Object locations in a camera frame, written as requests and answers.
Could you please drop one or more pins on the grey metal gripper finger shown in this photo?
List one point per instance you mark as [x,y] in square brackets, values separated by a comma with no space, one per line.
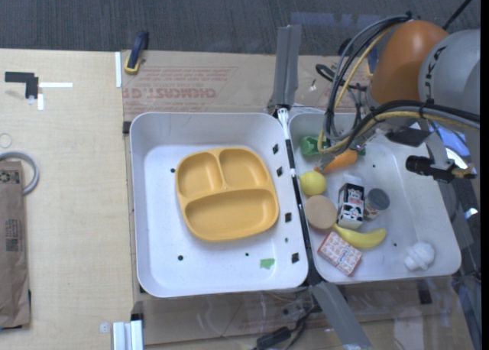
[327,162]

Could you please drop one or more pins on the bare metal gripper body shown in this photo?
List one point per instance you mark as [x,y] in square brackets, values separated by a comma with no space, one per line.
[405,136]

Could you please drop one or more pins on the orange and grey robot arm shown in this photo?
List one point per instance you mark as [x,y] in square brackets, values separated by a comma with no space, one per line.
[407,62]

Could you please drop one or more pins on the orange carrot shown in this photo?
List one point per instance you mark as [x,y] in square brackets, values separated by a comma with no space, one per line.
[344,159]

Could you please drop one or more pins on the yellow lemon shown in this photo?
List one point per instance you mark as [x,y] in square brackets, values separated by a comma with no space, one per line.
[312,183]

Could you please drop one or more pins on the green toy vegetable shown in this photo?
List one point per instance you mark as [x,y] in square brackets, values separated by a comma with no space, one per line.
[306,146]

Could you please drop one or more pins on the tan round biscuit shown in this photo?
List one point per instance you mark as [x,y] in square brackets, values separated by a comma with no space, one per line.
[320,212]

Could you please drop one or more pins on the cow print milk carton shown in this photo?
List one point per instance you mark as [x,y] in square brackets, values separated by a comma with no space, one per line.
[350,207]

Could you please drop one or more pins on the small grey topped can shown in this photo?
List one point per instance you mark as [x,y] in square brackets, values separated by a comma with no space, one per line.
[377,201]

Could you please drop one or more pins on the yellow banana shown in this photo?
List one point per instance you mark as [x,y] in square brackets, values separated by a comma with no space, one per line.
[363,238]

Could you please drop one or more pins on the white plastic tray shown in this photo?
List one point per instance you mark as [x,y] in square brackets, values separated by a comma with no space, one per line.
[160,256]
[416,222]

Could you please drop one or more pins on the orange and white packet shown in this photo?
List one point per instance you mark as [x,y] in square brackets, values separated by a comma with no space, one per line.
[339,253]

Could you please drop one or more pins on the yellow divided plate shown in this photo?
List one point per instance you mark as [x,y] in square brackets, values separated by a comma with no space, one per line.
[229,211]

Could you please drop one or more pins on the green tape piece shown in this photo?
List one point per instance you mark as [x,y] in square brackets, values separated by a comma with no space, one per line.
[267,263]

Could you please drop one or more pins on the white toy garlic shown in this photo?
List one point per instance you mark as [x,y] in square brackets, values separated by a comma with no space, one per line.
[420,256]

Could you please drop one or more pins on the brown cardboard board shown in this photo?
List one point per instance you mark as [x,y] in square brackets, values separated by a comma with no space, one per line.
[198,88]

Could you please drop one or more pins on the brown paper bag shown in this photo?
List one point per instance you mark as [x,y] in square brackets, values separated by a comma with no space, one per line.
[13,249]

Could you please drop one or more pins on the black cylinder on white bracket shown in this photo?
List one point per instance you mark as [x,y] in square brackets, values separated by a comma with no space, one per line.
[419,165]

